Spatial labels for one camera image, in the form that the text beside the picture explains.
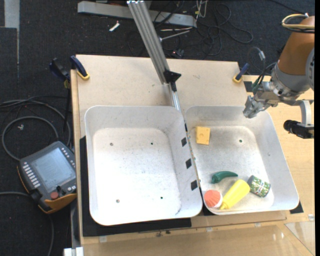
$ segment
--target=green can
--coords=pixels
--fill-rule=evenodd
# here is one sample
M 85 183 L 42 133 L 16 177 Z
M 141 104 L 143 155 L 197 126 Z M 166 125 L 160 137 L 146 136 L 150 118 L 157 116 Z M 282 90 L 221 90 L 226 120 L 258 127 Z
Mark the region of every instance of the green can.
M 250 186 L 250 192 L 262 198 L 268 194 L 271 187 L 270 183 L 263 181 L 254 175 L 250 176 L 247 183 Z

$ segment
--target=red button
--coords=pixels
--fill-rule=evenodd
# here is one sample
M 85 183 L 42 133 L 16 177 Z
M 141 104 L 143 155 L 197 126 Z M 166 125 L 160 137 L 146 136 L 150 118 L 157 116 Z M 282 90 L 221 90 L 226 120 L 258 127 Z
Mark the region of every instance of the red button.
M 50 197 L 51 197 L 51 200 L 56 200 L 56 199 L 58 199 L 59 198 L 59 194 L 58 194 L 58 192 L 52 192 L 51 194 L 50 194 Z

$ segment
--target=yellow bottle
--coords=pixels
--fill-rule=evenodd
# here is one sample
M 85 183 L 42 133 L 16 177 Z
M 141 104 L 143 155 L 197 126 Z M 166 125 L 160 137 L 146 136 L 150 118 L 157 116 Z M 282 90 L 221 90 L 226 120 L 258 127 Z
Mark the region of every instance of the yellow bottle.
M 250 186 L 242 179 L 238 179 L 224 195 L 220 210 L 230 209 L 250 191 Z

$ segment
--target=black floor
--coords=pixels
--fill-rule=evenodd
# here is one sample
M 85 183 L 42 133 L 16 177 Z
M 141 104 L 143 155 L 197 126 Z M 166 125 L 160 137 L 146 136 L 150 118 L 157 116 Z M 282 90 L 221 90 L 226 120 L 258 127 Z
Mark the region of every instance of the black floor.
M 0 0 L 0 104 L 6 101 L 37 98 L 62 113 L 66 109 L 67 91 L 62 81 L 54 77 L 49 63 L 58 58 L 70 69 L 69 57 L 74 54 L 147 57 L 138 29 L 130 19 L 78 14 L 78 0 L 20 0 L 19 51 L 17 30 L 5 26 L 4 1 Z M 151 9 L 172 12 L 174 2 L 153 1 Z M 184 2 L 180 13 L 194 15 L 196 1 Z M 248 62 L 248 50 L 260 48 L 266 64 L 278 60 L 290 31 L 280 24 L 290 14 L 315 14 L 314 0 L 220 0 L 209 1 L 206 17 L 200 18 L 198 29 L 163 41 L 168 58 L 174 50 L 183 50 L 182 59 L 235 61 L 242 67 Z M 120 26 L 109 32 L 116 21 Z M 175 32 L 161 29 L 179 28 L 161 25 L 156 28 L 161 37 Z M 252 55 L 257 66 L 249 73 L 259 74 L 261 63 Z M 0 132 L 17 117 L 41 116 L 58 129 L 66 141 L 63 121 L 47 108 L 28 104 L 13 109 L 0 105 Z M 30 155 L 54 141 L 49 127 L 37 121 L 18 122 L 5 137 L 9 150 L 19 158 Z M 0 146 L 0 192 L 25 192 L 19 180 L 17 161 Z M 54 243 L 51 255 L 61 256 L 71 247 L 69 207 L 52 214 Z M 32 200 L 16 195 L 0 195 L 0 255 L 46 255 L 51 240 L 51 224 L 47 215 Z

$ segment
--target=yellow sponge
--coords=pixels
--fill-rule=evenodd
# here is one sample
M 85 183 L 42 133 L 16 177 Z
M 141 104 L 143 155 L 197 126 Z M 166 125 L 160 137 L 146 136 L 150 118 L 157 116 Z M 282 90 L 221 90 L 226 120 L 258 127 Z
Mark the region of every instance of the yellow sponge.
M 196 143 L 209 145 L 209 139 L 210 139 L 209 127 L 196 126 L 195 133 L 196 133 Z

